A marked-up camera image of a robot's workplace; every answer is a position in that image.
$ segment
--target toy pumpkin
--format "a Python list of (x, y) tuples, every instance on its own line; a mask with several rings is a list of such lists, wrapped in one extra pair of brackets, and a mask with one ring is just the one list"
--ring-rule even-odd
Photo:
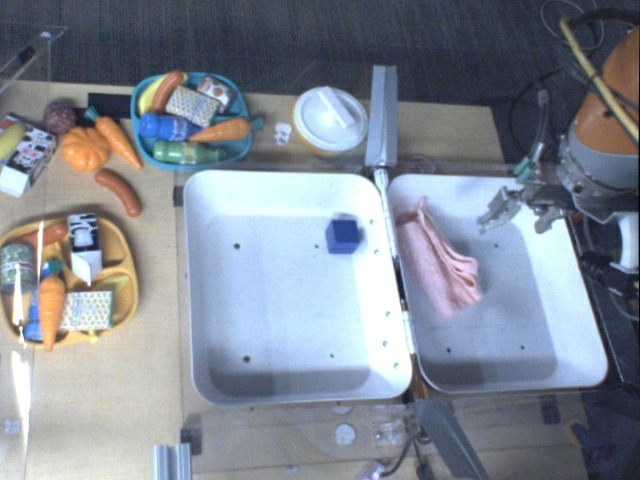
[(76, 171), (92, 172), (109, 160), (111, 148), (95, 128), (72, 128), (62, 139), (62, 158)]

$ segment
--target yellow tray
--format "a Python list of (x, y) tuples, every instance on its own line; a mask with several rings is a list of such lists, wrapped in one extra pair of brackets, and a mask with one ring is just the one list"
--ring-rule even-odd
[[(48, 227), (56, 222), (66, 222), (66, 218), (50, 219), (45, 221), (44, 227)], [(17, 227), (7, 233), (0, 241), (0, 248), (5, 244), (17, 238), (36, 231), (40, 225), (40, 221)], [(102, 271), (95, 277), (92, 285), (97, 285), (101, 281), (114, 275), (125, 274), (129, 277), (129, 281), (114, 294), (113, 304), (113, 324), (110, 329), (100, 331), (98, 334), (103, 336), (118, 329), (126, 323), (136, 312), (138, 308), (138, 277), (131, 257), (131, 251), (124, 235), (118, 227), (111, 221), (98, 218), (98, 229), (100, 233), (100, 245), (102, 246)], [(62, 240), (47, 245), (42, 250), (42, 263), (48, 260), (61, 260), (65, 266), (62, 270), (62, 278), (67, 286), (67, 292), (86, 292), (91, 291), (91, 287), (87, 286), (82, 279), (76, 276), (70, 268), (71, 251), (69, 236)], [(22, 310), (28, 316), (29, 302), (31, 294), (23, 297)], [(17, 339), (23, 340), (20, 328), (13, 323), (14, 301), (13, 295), (2, 295), (0, 306), (2, 311), (2, 321), (7, 330)], [(61, 345), (73, 345), (74, 343), (82, 343), (90, 341), (91, 336), (84, 331), (59, 331), (56, 338), (56, 347)], [(31, 346), (38, 349), (44, 349), (42, 343), (24, 340)]]

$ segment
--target blue basket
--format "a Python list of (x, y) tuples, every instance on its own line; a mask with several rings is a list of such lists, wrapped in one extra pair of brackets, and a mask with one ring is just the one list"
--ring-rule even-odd
[[(245, 119), (249, 119), (249, 111), (247, 109), (247, 104), (245, 103), (244, 98), (242, 97), (242, 94), (240, 93), (236, 85), (231, 80), (223, 76), (215, 75), (212, 73), (188, 73), (188, 75), (189, 75), (189, 78), (183, 85), (190, 89), (195, 89), (200, 83), (200, 80), (202, 80), (202, 77), (212, 76), (220, 80), (222, 83), (226, 84), (230, 88), (232, 88), (237, 93), (236, 97), (232, 102), (232, 105), (227, 109), (227, 111), (224, 114), (216, 116), (212, 124), (226, 121), (227, 119), (232, 119), (234, 117), (244, 117)], [(131, 96), (131, 121), (133, 123), (133, 136), (136, 141), (136, 145), (138, 146), (138, 150), (140, 151), (142, 158), (146, 162), (149, 162), (151, 165), (155, 165), (160, 169), (167, 169), (169, 171), (191, 172), (191, 171), (201, 171), (203, 169), (212, 169), (215, 167), (220, 167), (221, 165), (230, 164), (246, 156), (246, 154), (249, 152), (249, 149), (251, 149), (251, 144), (253, 142), (253, 133), (249, 133), (249, 135), (247, 135), (242, 140), (216, 142), (216, 148), (224, 147), (228, 152), (227, 158), (225, 158), (225, 160), (220, 162), (203, 163), (203, 164), (195, 164), (195, 165), (181, 165), (181, 164), (169, 164), (166, 162), (160, 162), (155, 158), (153, 158), (154, 141), (143, 139), (142, 137), (140, 137), (140, 116), (138, 115), (138, 111), (137, 111), (137, 103), (138, 103), (138, 97), (140, 96), (142, 91), (144, 91), (154, 80), (157, 80), (161, 76), (163, 75), (156, 75), (156, 76), (146, 78), (136, 86), (136, 88), (133, 90), (133, 95)]]

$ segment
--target white plastic tray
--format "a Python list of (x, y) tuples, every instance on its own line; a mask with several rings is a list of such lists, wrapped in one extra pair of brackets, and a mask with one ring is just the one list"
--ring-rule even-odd
[(479, 260), (482, 300), (440, 316), (403, 264), (420, 366), (434, 387), (487, 393), (589, 387), (607, 358), (566, 225), (538, 235), (523, 208), (504, 226), (478, 232), (477, 218), (512, 180), (404, 175), (393, 180), (395, 215), (421, 197), (454, 248)]
[[(203, 171), (185, 186), (193, 380), (221, 405), (384, 399), (411, 361), (377, 189), (345, 174)], [(327, 252), (357, 220), (352, 255)]]

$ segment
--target green can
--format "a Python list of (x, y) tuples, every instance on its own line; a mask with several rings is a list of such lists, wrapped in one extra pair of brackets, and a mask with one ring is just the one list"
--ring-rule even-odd
[(0, 292), (12, 295), (18, 282), (21, 293), (32, 292), (38, 282), (33, 248), (28, 244), (9, 244), (0, 251)]

